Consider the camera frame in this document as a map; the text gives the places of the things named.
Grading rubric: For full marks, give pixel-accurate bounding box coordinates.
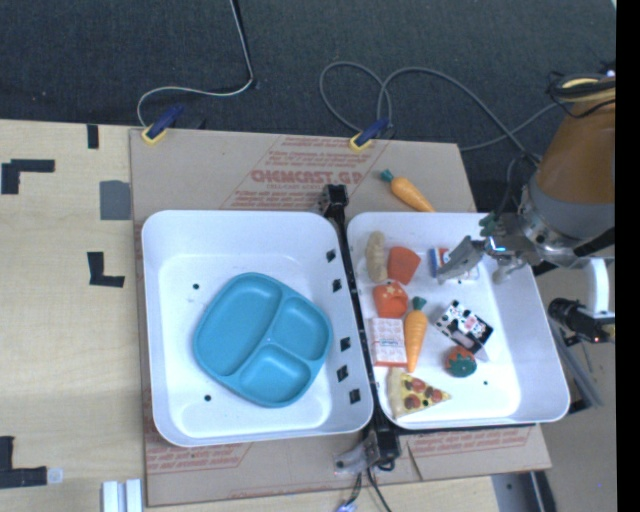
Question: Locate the red white blue small carton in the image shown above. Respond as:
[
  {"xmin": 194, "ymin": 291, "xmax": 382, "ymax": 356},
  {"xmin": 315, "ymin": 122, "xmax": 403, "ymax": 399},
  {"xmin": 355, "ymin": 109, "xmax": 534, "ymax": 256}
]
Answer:
[{"xmin": 428, "ymin": 246, "xmax": 452, "ymax": 279}]

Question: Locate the white plastic tray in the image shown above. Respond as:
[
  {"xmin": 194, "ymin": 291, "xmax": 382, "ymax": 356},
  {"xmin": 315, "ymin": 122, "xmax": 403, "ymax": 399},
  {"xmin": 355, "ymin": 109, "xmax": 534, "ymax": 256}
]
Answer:
[
  {"xmin": 140, "ymin": 209, "xmax": 376, "ymax": 448},
  {"xmin": 345, "ymin": 210, "xmax": 572, "ymax": 432}
]

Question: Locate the black and white patterned carton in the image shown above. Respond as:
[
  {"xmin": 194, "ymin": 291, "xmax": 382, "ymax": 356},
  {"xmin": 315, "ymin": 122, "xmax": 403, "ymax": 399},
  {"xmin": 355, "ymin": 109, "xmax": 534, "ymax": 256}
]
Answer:
[{"xmin": 433, "ymin": 299, "xmax": 495, "ymax": 363}]

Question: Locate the brown cardboard board red print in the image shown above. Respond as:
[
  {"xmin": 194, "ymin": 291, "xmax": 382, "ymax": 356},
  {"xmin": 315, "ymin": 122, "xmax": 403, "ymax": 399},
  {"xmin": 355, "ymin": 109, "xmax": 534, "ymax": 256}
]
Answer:
[{"xmin": 128, "ymin": 127, "xmax": 553, "ymax": 508}]

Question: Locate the beige toy bread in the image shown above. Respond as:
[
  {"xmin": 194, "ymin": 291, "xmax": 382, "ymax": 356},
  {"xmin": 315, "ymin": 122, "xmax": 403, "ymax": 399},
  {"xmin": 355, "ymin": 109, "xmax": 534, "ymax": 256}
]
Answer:
[{"xmin": 364, "ymin": 230, "xmax": 390, "ymax": 284}]

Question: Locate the red and white carton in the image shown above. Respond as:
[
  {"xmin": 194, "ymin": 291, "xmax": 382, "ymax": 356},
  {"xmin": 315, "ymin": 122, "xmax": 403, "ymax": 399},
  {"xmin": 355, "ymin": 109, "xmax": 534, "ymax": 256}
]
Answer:
[{"xmin": 368, "ymin": 316, "xmax": 407, "ymax": 368}]

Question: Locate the orange carrot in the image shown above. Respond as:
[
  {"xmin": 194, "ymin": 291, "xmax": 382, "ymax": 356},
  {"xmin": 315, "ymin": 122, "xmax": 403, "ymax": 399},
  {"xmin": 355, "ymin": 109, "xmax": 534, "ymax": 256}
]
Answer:
[
  {"xmin": 379, "ymin": 168, "xmax": 437, "ymax": 214},
  {"xmin": 403, "ymin": 295, "xmax": 429, "ymax": 374}
]

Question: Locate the thin black rod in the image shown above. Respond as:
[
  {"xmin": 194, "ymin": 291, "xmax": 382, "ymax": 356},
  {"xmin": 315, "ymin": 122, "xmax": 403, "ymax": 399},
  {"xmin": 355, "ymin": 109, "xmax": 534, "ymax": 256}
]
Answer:
[{"xmin": 333, "ymin": 212, "xmax": 385, "ymax": 435}]

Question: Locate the red strawberry with green top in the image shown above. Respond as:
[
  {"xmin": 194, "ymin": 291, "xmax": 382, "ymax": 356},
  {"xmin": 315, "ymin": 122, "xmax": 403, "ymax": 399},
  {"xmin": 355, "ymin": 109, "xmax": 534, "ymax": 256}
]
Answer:
[{"xmin": 445, "ymin": 345, "xmax": 478, "ymax": 379}]

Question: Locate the orange packet with yellow star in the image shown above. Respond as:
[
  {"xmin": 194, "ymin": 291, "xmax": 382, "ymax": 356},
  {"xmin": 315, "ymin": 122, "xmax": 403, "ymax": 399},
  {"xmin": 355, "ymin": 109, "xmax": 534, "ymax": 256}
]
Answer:
[{"xmin": 371, "ymin": 280, "xmax": 410, "ymax": 320}]

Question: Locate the blue divided plate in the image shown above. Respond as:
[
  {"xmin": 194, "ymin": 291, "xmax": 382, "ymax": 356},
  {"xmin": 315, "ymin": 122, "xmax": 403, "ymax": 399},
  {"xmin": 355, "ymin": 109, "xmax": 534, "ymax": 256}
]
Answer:
[{"xmin": 192, "ymin": 271, "xmax": 335, "ymax": 410}]

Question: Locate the orange wedge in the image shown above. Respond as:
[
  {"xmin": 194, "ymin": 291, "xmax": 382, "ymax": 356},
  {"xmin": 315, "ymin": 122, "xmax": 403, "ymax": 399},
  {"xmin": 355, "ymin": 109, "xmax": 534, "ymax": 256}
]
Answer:
[{"xmin": 386, "ymin": 245, "xmax": 423, "ymax": 287}]

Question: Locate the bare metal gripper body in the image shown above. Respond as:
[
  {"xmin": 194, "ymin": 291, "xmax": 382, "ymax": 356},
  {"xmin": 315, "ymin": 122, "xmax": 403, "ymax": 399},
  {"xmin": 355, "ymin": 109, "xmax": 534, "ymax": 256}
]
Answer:
[{"xmin": 483, "ymin": 212, "xmax": 584, "ymax": 271}]

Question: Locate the black block with wires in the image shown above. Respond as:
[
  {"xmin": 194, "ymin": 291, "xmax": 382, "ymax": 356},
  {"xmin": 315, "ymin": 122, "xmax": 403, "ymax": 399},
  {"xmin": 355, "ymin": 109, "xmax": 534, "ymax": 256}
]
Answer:
[
  {"xmin": 321, "ymin": 183, "xmax": 350, "ymax": 218},
  {"xmin": 371, "ymin": 428, "xmax": 402, "ymax": 465}
]

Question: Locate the black cylinder on white bracket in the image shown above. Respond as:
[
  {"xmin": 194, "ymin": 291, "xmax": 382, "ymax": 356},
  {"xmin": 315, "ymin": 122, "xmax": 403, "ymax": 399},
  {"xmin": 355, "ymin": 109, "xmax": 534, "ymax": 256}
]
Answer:
[{"xmin": 547, "ymin": 256, "xmax": 617, "ymax": 344}]

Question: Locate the pizza slice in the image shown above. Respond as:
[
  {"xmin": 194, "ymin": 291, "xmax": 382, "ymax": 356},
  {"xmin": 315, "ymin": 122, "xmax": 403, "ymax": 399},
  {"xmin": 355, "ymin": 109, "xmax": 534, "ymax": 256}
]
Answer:
[{"xmin": 385, "ymin": 366, "xmax": 453, "ymax": 421}]

